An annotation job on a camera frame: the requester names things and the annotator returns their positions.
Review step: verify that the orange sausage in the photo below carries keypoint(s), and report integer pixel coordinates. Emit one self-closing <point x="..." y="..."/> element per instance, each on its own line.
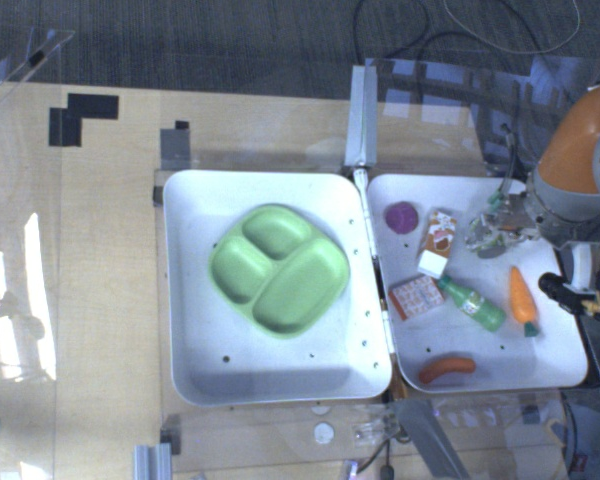
<point x="447" y="368"/>

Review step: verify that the green bottle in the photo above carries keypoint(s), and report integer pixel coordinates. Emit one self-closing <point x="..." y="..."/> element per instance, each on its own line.
<point x="475" y="307"/>

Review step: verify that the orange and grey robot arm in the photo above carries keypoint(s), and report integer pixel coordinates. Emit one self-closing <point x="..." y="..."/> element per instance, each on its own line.
<point x="572" y="138"/>

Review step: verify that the orange patterned box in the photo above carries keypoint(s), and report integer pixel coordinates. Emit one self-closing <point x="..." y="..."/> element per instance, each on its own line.
<point x="416" y="297"/>

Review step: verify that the thin black and white rod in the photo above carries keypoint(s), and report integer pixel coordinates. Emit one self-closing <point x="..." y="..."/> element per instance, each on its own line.
<point x="369" y="228"/>

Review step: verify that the black cylinder on white bracket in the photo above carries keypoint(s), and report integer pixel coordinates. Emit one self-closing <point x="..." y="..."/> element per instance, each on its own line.
<point x="560" y="290"/>

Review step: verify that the white plastic tray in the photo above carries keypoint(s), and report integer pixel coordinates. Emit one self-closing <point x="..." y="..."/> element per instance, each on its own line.
<point x="460" y="348"/>
<point x="205" y="358"/>

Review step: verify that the brown and white carton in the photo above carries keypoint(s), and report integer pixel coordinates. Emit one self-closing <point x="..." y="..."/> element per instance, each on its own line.
<point x="439" y="240"/>

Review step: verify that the purple round toy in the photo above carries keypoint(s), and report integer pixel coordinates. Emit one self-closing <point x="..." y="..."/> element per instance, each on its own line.
<point x="401" y="217"/>

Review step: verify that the green divided plate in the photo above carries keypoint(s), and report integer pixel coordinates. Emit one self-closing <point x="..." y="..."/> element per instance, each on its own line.
<point x="280" y="273"/>

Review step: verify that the white round disc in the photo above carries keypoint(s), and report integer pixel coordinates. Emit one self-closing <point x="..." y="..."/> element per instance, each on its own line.
<point x="324" y="433"/>

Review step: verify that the clear packet with green print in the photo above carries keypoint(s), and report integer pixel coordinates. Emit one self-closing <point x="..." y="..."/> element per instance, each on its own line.
<point x="484" y="235"/>

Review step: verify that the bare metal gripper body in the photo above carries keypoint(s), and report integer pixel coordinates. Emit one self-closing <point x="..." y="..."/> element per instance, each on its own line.
<point x="519" y="218"/>

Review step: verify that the orange carrot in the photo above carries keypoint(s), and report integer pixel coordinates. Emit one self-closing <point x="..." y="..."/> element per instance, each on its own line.
<point x="522" y="298"/>

